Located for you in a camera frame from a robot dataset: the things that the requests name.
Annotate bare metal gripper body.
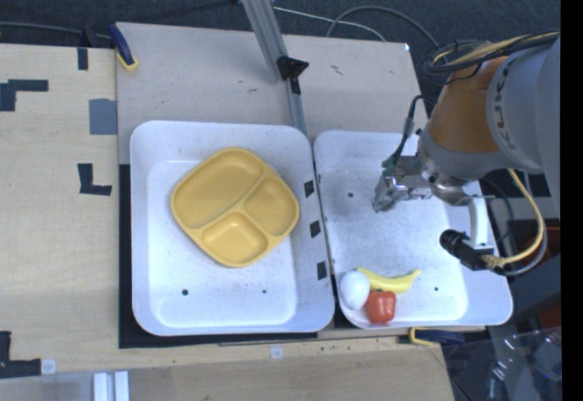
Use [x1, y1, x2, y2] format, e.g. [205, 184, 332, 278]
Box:
[382, 155, 483, 208]

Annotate white plastic tray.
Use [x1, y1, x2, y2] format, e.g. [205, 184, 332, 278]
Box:
[312, 129, 515, 331]
[129, 118, 336, 338]

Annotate yellow banana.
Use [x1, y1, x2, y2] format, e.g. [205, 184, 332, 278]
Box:
[355, 266, 423, 296]

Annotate white egg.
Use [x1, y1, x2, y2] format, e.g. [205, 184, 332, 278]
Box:
[339, 269, 372, 312]

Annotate red bell pepper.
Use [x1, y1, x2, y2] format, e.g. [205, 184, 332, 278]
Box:
[363, 289, 398, 325]

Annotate yellow divided plate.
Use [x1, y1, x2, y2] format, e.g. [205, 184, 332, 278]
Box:
[169, 146, 302, 270]

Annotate black cylinder on white bracket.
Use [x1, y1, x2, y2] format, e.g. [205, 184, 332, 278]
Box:
[438, 195, 497, 272]

